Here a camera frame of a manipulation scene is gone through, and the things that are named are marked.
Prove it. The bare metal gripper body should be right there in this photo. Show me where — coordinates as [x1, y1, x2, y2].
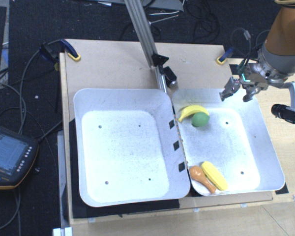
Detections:
[239, 62, 286, 90]

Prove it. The green lime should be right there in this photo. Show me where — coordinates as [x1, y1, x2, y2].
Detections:
[191, 112, 210, 128]

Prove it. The yellow banana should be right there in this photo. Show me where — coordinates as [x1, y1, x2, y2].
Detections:
[177, 105, 210, 123]

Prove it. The white plastic tray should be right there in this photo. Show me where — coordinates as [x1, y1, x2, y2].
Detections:
[73, 88, 191, 208]
[171, 88, 286, 197]

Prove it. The yellow corn cob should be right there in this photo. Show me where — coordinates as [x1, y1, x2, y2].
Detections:
[201, 161, 229, 192]

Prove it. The orange-brown chicken drumstick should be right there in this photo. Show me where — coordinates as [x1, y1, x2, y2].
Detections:
[189, 165, 217, 195]

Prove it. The pale wood board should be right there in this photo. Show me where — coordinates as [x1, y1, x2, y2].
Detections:
[59, 38, 274, 226]

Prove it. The black cylinder on white bracket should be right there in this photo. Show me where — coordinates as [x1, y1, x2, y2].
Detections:
[270, 81, 295, 125]

